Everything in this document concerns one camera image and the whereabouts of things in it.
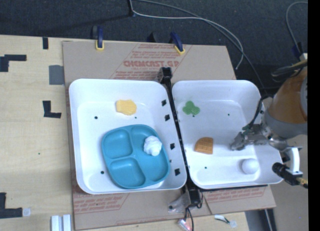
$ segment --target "white connector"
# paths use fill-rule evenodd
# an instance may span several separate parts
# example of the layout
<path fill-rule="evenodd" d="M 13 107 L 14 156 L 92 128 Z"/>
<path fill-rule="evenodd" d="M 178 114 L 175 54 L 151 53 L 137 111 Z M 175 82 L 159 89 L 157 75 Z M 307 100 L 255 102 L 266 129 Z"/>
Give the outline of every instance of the white connector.
<path fill-rule="evenodd" d="M 303 53 L 300 57 L 300 61 L 305 61 L 308 59 L 308 53 Z"/>
<path fill-rule="evenodd" d="M 214 215 L 214 218 L 216 220 L 223 221 L 223 222 L 229 224 L 233 229 L 237 227 L 237 222 L 235 220 L 229 221 L 224 216 L 219 215 L 219 214 Z"/>
<path fill-rule="evenodd" d="M 184 231 L 192 231 L 191 226 L 188 225 L 188 223 L 183 219 L 179 219 L 177 224 L 179 225 L 179 227 L 181 227 Z"/>
<path fill-rule="evenodd" d="M 31 215 L 31 209 L 30 208 L 24 208 L 22 210 L 22 216 L 23 217 L 29 217 Z"/>

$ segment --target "wooden table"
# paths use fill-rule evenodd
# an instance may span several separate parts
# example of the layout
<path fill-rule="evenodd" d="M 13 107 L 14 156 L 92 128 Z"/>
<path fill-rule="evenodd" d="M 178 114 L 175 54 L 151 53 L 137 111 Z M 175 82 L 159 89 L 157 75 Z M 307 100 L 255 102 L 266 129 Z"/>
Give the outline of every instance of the wooden table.
<path fill-rule="evenodd" d="M 31 215 L 0 219 L 2 231 L 50 230 L 53 215 L 73 214 L 65 87 L 49 84 L 49 66 L 63 66 L 62 38 L 0 36 L 0 56 L 27 55 L 0 72 L 0 192 L 6 209 L 30 208 Z M 44 118 L 43 101 L 61 118 Z M 225 215 L 235 230 L 248 231 L 244 212 Z M 194 218 L 196 230 L 229 230 L 214 216 Z M 181 230 L 177 220 L 115 226 L 97 230 Z"/>

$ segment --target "yellow clamp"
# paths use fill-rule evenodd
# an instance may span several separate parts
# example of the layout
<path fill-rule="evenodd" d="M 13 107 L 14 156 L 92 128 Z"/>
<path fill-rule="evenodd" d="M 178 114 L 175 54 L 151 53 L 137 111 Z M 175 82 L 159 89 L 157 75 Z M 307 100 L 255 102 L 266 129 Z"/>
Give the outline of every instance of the yellow clamp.
<path fill-rule="evenodd" d="M 98 40 L 95 41 L 95 49 L 98 51 L 103 51 L 105 49 L 105 43 L 102 41 L 102 47 L 98 47 Z"/>
<path fill-rule="evenodd" d="M 185 48 L 183 48 L 183 51 L 180 51 L 179 48 L 175 45 L 174 46 L 175 50 L 179 53 L 179 55 L 182 55 L 186 52 Z"/>

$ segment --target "blue divided plate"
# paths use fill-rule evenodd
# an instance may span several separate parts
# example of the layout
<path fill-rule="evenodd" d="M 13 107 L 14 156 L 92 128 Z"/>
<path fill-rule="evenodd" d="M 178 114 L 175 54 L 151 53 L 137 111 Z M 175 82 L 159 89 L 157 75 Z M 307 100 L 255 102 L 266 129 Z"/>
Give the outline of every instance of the blue divided plate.
<path fill-rule="evenodd" d="M 157 156 L 144 152 L 145 139 L 149 136 L 159 138 L 154 129 L 143 124 L 116 128 L 103 136 L 102 155 L 110 177 L 118 186 L 139 189 L 168 176 L 170 164 L 164 146 Z"/>

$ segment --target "toy sink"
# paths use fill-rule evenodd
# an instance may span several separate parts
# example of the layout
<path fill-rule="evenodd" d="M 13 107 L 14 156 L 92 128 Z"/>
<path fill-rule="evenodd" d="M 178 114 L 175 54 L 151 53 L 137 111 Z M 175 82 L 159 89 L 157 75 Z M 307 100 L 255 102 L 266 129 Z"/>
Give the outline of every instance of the toy sink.
<path fill-rule="evenodd" d="M 255 115 L 261 96 L 253 83 L 179 81 L 173 86 L 172 94 L 190 177 L 198 187 L 208 190 L 256 186 L 282 180 L 272 171 L 274 163 L 282 162 L 279 151 L 272 146 L 230 149 L 242 127 Z M 259 114 L 255 123 L 260 121 Z M 195 151 L 196 142 L 203 137 L 213 138 L 212 154 Z M 255 160 L 258 169 L 248 174 L 243 170 L 243 162 L 249 159 Z"/>
<path fill-rule="evenodd" d="M 161 84 L 78 79 L 70 85 L 69 97 L 76 179 L 82 190 L 89 194 L 173 190 L 186 183 L 175 121 Z M 119 100 L 132 100 L 136 113 L 117 112 Z M 142 151 L 143 140 L 153 132 L 162 142 L 158 156 Z"/>
<path fill-rule="evenodd" d="M 273 147 L 230 149 L 233 139 L 255 114 L 260 94 L 253 83 L 179 81 L 172 94 L 183 149 L 167 90 L 160 83 L 115 79 L 72 82 L 69 98 L 76 179 L 85 192 L 179 189 L 187 181 L 186 168 L 191 180 L 205 190 L 282 180 L 272 171 L 273 163 L 281 162 Z M 136 112 L 117 112 L 119 100 L 133 101 Z M 162 142 L 158 156 L 143 152 L 143 141 L 149 135 L 156 135 Z M 203 137 L 213 138 L 212 154 L 195 151 L 197 140 Z M 242 163 L 247 159 L 258 163 L 255 173 L 243 171 Z"/>

